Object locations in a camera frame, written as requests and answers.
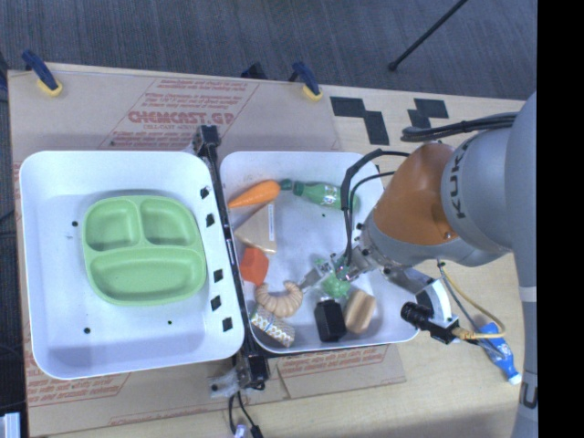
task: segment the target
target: yellow clamp tip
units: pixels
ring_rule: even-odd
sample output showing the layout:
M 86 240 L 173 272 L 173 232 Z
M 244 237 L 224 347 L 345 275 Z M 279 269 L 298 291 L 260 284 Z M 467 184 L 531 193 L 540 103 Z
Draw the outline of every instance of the yellow clamp tip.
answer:
M 310 100 L 314 100 L 315 102 L 318 102 L 322 98 L 322 90 L 318 94 L 315 94 L 306 84 L 302 87 L 302 92 L 304 92 Z
M 57 89 L 50 89 L 45 83 L 43 83 L 40 79 L 36 80 L 36 84 L 41 88 L 45 94 L 48 94 L 52 98 L 58 96 L 61 91 L 63 90 L 63 85 L 56 79 L 57 82 Z

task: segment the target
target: toy bottle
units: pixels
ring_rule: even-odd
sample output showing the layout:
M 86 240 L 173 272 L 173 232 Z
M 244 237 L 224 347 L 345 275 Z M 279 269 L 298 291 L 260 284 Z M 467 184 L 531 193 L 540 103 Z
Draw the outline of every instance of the toy bottle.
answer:
M 321 182 L 294 182 L 292 193 L 320 206 L 340 209 L 340 188 L 338 186 Z M 356 210 L 358 206 L 359 200 L 355 196 L 353 210 Z

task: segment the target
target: green divided plate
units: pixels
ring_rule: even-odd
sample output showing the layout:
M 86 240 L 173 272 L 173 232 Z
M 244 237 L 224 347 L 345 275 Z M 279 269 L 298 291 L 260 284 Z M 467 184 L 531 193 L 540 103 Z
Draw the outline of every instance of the green divided plate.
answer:
M 162 196 L 120 196 L 94 203 L 83 221 L 89 283 L 117 305 L 157 305 L 190 297 L 207 278 L 193 214 Z

